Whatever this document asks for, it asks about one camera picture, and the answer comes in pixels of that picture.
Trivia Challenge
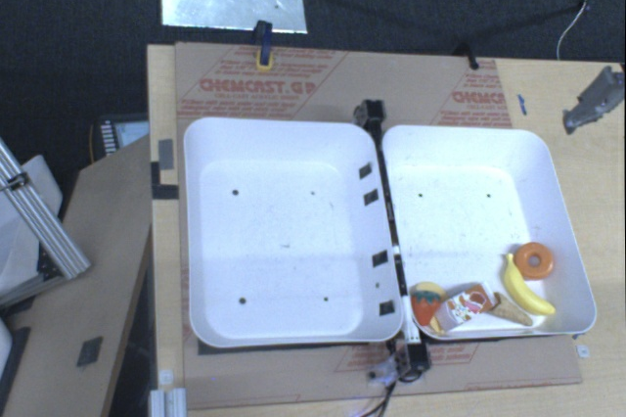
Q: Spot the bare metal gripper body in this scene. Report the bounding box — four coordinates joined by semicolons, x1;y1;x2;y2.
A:
561;66;626;135

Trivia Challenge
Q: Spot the orange doughnut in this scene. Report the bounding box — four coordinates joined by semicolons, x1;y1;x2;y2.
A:
513;242;556;281

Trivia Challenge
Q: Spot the white plastic tray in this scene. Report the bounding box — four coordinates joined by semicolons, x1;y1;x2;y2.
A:
182;116;406;349
380;124;599;342

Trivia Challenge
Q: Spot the brown cardboard board red print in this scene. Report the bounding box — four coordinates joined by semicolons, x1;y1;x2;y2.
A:
174;41;584;410

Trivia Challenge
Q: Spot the yellow banana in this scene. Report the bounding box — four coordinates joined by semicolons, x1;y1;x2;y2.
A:
503;253;558;317

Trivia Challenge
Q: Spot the brown ice cream cone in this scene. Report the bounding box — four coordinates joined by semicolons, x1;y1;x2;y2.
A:
488;291;534;327

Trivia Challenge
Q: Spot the thin black and white rod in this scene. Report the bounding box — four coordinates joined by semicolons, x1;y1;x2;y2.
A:
367;120;423;342

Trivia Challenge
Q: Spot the white and brown carton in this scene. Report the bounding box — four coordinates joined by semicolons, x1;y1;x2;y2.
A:
434;282;501;334

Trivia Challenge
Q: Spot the yellow round toy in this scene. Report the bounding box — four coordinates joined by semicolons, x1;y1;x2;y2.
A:
414;281;447;299

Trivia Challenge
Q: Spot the red strawberry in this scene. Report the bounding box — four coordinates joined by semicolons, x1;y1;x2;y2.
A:
409;288;444;325

